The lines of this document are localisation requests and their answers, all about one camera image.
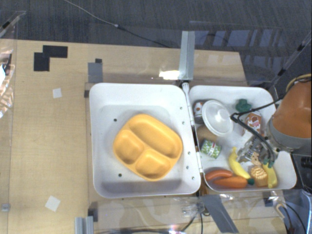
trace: yellow cable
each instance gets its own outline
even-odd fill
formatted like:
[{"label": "yellow cable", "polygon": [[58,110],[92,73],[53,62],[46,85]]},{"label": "yellow cable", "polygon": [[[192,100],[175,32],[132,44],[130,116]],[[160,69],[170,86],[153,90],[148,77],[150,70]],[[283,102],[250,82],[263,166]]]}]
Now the yellow cable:
[{"label": "yellow cable", "polygon": [[301,75],[301,76],[298,76],[298,77],[292,79],[292,80],[288,83],[288,85],[287,85],[287,87],[286,87],[286,93],[288,92],[288,90],[290,89],[290,87],[292,86],[292,84],[293,84],[295,81],[298,81],[298,80],[301,80],[301,79],[304,79],[304,78],[309,78],[309,77],[311,77],[311,74]]}]

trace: yellow divided plate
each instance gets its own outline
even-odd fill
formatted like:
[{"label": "yellow divided plate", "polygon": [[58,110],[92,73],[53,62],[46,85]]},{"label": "yellow divided plate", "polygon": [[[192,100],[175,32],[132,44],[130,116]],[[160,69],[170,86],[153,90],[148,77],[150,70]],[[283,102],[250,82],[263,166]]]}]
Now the yellow divided plate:
[{"label": "yellow divided plate", "polygon": [[146,114],[126,122],[113,143],[117,159],[148,181],[165,177],[181,156],[181,138],[169,127]]}]

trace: can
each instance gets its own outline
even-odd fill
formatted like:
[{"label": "can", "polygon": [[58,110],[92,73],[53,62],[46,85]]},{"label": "can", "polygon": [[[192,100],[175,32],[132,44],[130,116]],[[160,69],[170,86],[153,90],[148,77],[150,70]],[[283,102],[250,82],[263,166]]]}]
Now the can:
[{"label": "can", "polygon": [[217,145],[213,141],[204,139],[200,146],[200,152],[207,154],[212,158],[218,158],[221,152],[221,146]]},{"label": "can", "polygon": [[194,121],[197,124],[204,124],[202,108],[206,101],[198,100],[193,104]]}]

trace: green can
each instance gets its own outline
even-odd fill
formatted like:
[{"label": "green can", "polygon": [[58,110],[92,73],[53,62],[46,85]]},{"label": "green can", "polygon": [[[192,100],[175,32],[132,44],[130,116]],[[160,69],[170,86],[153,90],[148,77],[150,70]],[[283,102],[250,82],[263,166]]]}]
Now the green can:
[{"label": "green can", "polygon": [[213,158],[218,158],[220,152],[221,152],[221,146],[217,145],[215,142],[204,139],[200,151],[204,154],[209,155]]}]

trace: white paper square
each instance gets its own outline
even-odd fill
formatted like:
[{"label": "white paper square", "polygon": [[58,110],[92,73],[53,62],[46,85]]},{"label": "white paper square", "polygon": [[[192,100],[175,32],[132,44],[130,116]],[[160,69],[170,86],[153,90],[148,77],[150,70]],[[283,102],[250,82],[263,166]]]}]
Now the white paper square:
[{"label": "white paper square", "polygon": [[56,212],[60,204],[60,200],[56,197],[50,196],[48,201],[45,204],[45,207],[50,209],[53,212]]},{"label": "white paper square", "polygon": [[53,89],[53,98],[56,99],[60,97],[62,97],[61,89],[60,88]]}]

